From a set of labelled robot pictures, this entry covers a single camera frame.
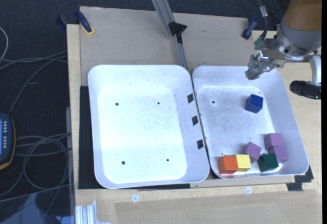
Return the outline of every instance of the wooden block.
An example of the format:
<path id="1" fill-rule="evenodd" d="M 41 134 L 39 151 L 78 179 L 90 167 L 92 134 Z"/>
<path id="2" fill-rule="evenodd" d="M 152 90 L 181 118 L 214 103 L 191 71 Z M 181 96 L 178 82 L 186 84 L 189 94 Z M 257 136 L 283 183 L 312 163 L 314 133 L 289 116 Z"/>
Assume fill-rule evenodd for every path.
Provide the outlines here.
<path id="1" fill-rule="evenodd" d="M 236 156 L 222 156 L 218 159 L 218 168 L 220 174 L 233 174 L 238 171 Z"/>
<path id="2" fill-rule="evenodd" d="M 262 154 L 258 159 L 258 166 L 260 171 L 267 171 L 275 169 L 279 166 L 276 155 L 272 154 Z"/>
<path id="3" fill-rule="evenodd" d="M 263 97 L 251 94 L 246 100 L 245 109 L 253 113 L 258 113 L 262 109 L 263 101 Z"/>
<path id="4" fill-rule="evenodd" d="M 248 142 L 242 149 L 242 154 L 250 156 L 251 163 L 256 162 L 261 154 L 261 147 L 253 142 Z"/>
<path id="5" fill-rule="evenodd" d="M 277 161 L 285 162 L 288 160 L 287 148 L 285 146 L 275 146 L 268 150 L 268 153 L 274 153 L 276 155 Z"/>
<path id="6" fill-rule="evenodd" d="M 247 171 L 251 168 L 251 160 L 248 154 L 236 154 L 238 171 Z"/>
<path id="7" fill-rule="evenodd" d="M 264 136 L 264 141 L 267 150 L 275 146 L 284 146 L 283 136 L 280 133 L 269 133 Z"/>

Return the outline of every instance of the orange cube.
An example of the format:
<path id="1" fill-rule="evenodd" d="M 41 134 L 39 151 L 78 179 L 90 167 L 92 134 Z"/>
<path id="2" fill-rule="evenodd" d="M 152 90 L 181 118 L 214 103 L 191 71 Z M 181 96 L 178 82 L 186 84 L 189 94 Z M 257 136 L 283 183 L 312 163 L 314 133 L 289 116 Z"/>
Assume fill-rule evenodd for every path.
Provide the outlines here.
<path id="1" fill-rule="evenodd" d="M 236 156 L 222 156 L 218 159 L 218 168 L 220 174 L 233 174 L 238 171 L 239 167 Z"/>

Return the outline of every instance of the blue cube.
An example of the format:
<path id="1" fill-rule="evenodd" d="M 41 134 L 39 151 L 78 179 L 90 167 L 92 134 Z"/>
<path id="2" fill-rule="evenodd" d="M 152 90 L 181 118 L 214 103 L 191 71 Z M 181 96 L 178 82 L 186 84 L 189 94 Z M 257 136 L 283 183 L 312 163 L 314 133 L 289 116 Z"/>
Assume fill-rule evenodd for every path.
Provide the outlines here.
<path id="1" fill-rule="evenodd" d="M 245 103 L 245 110 L 258 113 L 260 109 L 262 109 L 262 103 L 264 102 L 264 98 L 251 94 L 250 97 L 247 98 Z"/>

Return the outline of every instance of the black clip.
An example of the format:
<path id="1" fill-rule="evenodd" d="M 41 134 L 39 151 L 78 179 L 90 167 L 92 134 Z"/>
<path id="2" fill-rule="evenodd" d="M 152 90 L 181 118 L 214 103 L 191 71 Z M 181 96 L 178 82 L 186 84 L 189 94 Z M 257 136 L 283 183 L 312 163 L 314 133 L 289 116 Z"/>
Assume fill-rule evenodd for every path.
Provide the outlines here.
<path id="1" fill-rule="evenodd" d="M 187 28 L 187 26 L 176 23 L 176 22 L 170 22 L 168 26 L 169 26 L 170 32 L 172 33 L 172 36 L 176 35 L 177 42 L 179 44 L 183 44 L 182 32 Z"/>

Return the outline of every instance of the blue clamp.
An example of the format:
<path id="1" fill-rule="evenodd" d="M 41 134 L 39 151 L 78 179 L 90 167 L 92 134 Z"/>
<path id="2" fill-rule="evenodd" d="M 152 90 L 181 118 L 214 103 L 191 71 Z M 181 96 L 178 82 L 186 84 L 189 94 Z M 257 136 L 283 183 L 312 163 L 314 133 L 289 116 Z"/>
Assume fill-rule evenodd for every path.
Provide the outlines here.
<path id="1" fill-rule="evenodd" d="M 85 32 L 86 35 L 91 36 L 94 33 L 94 29 L 88 23 L 86 17 L 83 15 L 82 12 L 79 10 L 75 11 L 75 17 L 81 24 L 82 30 Z"/>
<path id="2" fill-rule="evenodd" d="M 56 18 L 56 25 L 63 33 L 67 32 L 66 21 L 64 20 L 61 14 L 59 14 Z"/>
<path id="3" fill-rule="evenodd" d="M 255 17 L 251 20 L 249 27 L 243 32 L 242 37 L 249 39 L 249 37 L 252 34 L 252 30 L 256 27 L 258 24 L 259 20 Z"/>

